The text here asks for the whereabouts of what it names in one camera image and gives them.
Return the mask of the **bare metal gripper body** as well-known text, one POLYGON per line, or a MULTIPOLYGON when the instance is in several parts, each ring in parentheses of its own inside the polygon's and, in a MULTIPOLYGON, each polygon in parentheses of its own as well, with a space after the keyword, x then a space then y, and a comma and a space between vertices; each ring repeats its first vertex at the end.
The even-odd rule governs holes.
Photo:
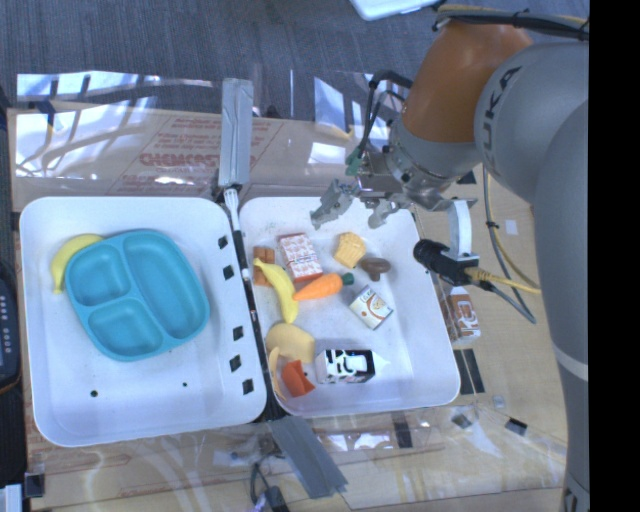
POLYGON ((427 211, 444 211, 452 203, 443 196, 452 178, 430 172, 399 151, 368 152, 357 177, 366 197, 415 204, 427 211))

